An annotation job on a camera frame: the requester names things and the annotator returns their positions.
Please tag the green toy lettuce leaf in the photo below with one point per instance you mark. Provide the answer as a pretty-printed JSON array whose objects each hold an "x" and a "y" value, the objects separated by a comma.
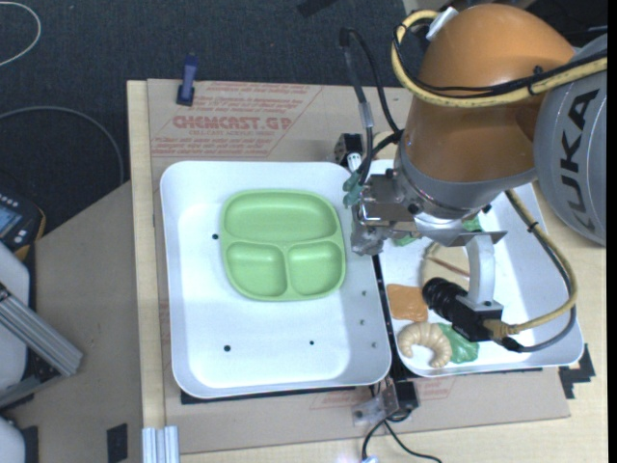
[{"x": 464, "y": 351}]

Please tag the orange toy biscuit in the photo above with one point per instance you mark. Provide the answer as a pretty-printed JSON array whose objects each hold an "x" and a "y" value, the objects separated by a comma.
[{"x": 407, "y": 303}]

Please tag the black cylinder on white bracket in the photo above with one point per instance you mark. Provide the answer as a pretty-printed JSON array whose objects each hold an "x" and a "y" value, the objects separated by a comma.
[{"x": 463, "y": 309}]

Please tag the brown cardboard board red print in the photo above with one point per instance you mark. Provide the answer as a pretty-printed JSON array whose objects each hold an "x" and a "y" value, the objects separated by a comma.
[{"x": 231, "y": 123}]

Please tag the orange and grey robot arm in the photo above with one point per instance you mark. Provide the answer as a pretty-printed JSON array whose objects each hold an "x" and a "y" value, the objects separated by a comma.
[{"x": 463, "y": 128}]

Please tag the white plastic tray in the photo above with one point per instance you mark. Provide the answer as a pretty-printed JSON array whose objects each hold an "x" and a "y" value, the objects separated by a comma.
[
  {"x": 520, "y": 278},
  {"x": 270, "y": 340}
]

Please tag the tan toy croissant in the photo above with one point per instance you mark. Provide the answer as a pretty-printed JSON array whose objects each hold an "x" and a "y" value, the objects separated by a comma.
[{"x": 426, "y": 338}]

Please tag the green divided plate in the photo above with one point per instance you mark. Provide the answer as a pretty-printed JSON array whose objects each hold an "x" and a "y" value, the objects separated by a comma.
[{"x": 279, "y": 229}]

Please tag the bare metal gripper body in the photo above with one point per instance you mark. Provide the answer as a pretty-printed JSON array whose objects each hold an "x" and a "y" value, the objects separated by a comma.
[{"x": 385, "y": 205}]

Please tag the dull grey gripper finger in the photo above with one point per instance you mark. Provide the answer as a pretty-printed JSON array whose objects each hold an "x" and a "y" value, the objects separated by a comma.
[
  {"x": 378, "y": 243},
  {"x": 361, "y": 241}
]

